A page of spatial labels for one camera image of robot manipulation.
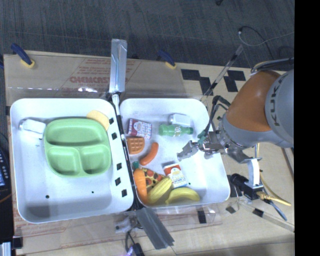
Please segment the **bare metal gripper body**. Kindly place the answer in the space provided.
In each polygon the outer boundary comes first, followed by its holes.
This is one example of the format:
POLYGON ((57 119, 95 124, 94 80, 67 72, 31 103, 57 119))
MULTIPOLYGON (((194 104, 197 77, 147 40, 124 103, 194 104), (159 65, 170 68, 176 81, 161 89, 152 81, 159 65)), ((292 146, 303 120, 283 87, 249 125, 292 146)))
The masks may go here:
POLYGON ((219 131, 209 131, 205 134, 203 131, 198 135, 198 149, 204 152, 204 158, 206 160, 212 158, 215 154, 225 154, 226 149, 218 140, 219 131))

